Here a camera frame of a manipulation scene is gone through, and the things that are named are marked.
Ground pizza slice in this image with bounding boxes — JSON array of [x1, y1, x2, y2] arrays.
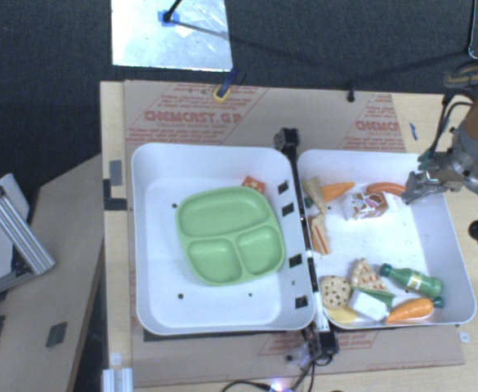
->
[[349, 257, 391, 294]]

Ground orange carrot green top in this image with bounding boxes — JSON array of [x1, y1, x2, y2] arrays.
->
[[385, 296, 445, 325]]

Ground red cube with star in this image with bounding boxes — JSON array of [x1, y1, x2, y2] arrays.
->
[[241, 175, 266, 196]]

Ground green bottle yellow label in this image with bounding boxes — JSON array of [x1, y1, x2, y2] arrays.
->
[[378, 262, 444, 300]]

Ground white plastic tray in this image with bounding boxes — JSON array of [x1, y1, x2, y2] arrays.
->
[[296, 149, 478, 330], [130, 141, 318, 336]]

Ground thin black and white rod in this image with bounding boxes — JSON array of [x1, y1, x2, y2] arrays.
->
[[286, 148, 328, 331]]

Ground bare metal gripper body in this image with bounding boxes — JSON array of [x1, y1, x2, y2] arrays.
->
[[422, 156, 478, 200]]

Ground brown cardboard board red print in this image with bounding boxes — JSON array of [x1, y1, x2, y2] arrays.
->
[[123, 79, 467, 388]]

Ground white and green carton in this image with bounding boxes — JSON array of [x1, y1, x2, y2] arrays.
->
[[348, 287, 397, 323]]

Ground yellow cheese slice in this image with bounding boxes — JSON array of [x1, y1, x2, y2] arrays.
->
[[328, 305, 360, 325]]

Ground white and brown carton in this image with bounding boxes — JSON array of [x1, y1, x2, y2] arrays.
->
[[340, 190, 400, 222]]

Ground orange sausage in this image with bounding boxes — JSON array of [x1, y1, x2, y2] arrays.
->
[[365, 181, 407, 198]]

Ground chocolate chip biscuit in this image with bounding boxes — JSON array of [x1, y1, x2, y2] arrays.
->
[[319, 274, 352, 311]]

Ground green divided plate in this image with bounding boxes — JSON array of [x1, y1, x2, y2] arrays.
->
[[175, 185, 286, 287]]

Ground layered sandwich slice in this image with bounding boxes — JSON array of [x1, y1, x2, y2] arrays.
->
[[306, 213, 332, 256]]

